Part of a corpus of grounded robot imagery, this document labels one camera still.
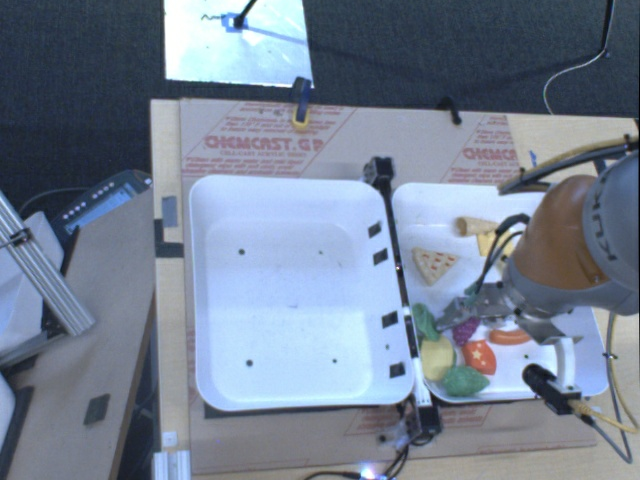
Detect green toy broccoli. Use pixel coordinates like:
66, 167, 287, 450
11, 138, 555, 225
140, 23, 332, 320
441, 364, 491, 398

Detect green toy lettuce leaf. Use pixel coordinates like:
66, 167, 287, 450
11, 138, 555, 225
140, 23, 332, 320
410, 302, 443, 342

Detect black cylinder on white bracket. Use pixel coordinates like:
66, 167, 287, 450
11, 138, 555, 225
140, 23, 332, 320
521, 335, 584, 415

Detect black block with thin wires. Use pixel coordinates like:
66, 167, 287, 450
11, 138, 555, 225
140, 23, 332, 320
398, 401, 444, 445
362, 155, 397, 186

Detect yellow toy lemon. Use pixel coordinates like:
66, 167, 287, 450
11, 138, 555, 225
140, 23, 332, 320
419, 336, 458, 382

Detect red toy with yellow star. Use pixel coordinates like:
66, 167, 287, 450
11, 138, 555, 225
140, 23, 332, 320
460, 339, 498, 376

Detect yellow toy cheese wedge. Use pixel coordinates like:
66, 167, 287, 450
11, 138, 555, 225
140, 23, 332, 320
475, 231, 517, 260

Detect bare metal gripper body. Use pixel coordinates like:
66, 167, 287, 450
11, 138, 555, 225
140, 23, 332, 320
464, 281, 564, 345

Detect white plastic tray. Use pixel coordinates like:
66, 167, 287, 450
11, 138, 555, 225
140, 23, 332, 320
188, 173, 417, 412
391, 182, 611, 404

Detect toy pizza slice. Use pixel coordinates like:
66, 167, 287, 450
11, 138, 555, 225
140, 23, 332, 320
410, 246, 460, 287

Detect tan toy cone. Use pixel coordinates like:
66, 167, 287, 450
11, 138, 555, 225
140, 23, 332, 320
454, 216, 502, 237

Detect brown cardboard board red print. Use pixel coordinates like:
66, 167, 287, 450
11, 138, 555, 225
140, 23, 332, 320
178, 98, 640, 462

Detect orange toy sausage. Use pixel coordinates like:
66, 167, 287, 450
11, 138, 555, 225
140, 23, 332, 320
488, 327, 533, 346

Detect purple toy grapes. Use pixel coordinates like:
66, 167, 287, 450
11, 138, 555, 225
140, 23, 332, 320
451, 316, 483, 347

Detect thin black and white rod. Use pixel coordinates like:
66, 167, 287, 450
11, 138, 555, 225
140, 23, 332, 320
375, 176, 427, 410

